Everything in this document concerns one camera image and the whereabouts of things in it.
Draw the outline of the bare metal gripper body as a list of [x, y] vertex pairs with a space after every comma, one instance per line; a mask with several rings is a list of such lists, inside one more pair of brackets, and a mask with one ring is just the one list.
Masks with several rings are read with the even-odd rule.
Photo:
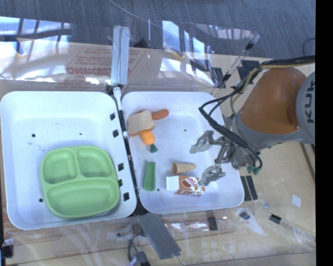
[[219, 137], [214, 140], [214, 145], [220, 146], [219, 153], [215, 159], [216, 165], [220, 166], [222, 163], [230, 163], [236, 170], [252, 166], [252, 158], [249, 153], [230, 140]]

